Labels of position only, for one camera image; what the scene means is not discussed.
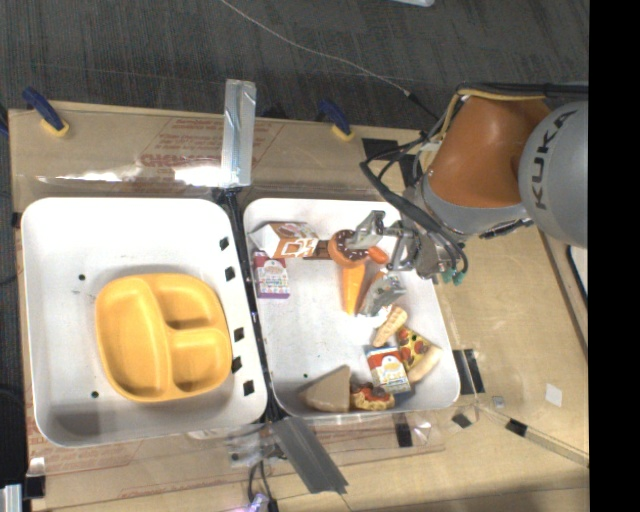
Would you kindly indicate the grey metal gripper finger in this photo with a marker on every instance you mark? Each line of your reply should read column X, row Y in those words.
column 369, row 230
column 384, row 292

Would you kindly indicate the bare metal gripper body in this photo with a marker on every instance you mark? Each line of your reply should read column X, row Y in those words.
column 426, row 254

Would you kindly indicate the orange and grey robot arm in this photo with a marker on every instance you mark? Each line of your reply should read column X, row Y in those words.
column 480, row 150

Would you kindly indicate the orange sausage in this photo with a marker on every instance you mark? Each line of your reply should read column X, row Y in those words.
column 378, row 255

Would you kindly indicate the orange carrot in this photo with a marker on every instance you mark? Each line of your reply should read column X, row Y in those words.
column 352, row 287

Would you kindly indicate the tan bread loaf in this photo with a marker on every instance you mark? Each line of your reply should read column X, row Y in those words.
column 390, row 327

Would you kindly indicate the chocolate frosted doughnut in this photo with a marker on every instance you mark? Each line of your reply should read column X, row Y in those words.
column 341, row 255

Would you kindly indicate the pepperoni pizza slice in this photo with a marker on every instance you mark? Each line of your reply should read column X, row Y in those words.
column 417, row 352

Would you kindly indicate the red and white carton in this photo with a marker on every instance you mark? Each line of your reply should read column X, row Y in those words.
column 389, row 372

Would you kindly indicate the white plastic tray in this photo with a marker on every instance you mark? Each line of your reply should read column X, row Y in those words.
column 315, row 340
column 65, row 240

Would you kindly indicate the brown and white carton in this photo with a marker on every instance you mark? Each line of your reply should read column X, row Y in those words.
column 280, row 242

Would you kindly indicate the brown cardboard board red print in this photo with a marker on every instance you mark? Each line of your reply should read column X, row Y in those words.
column 500, row 320

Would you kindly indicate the pink and white carton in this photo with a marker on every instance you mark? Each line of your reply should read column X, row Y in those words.
column 271, row 280

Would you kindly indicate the brown bread slice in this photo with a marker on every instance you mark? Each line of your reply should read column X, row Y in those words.
column 330, row 392

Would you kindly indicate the yellow divided plate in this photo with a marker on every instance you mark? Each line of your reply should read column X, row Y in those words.
column 135, row 340

